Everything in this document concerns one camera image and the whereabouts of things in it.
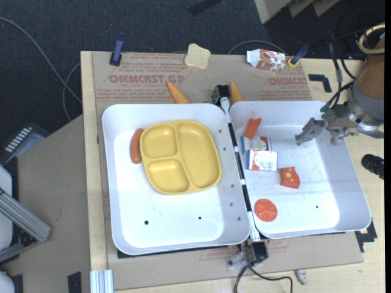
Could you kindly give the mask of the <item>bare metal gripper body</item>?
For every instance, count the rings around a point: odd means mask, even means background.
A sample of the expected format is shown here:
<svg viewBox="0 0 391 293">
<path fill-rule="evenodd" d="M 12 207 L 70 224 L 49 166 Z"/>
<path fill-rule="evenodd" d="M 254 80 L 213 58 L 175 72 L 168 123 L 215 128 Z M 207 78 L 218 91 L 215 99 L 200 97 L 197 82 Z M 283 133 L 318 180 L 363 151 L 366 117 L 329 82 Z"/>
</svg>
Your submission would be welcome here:
<svg viewBox="0 0 391 293">
<path fill-rule="evenodd" d="M 322 108 L 324 128 L 328 131 L 343 129 L 347 136 L 363 134 L 375 139 L 383 139 L 384 132 L 379 129 L 382 121 L 364 111 L 356 102 L 345 101 L 326 110 Z"/>
</svg>

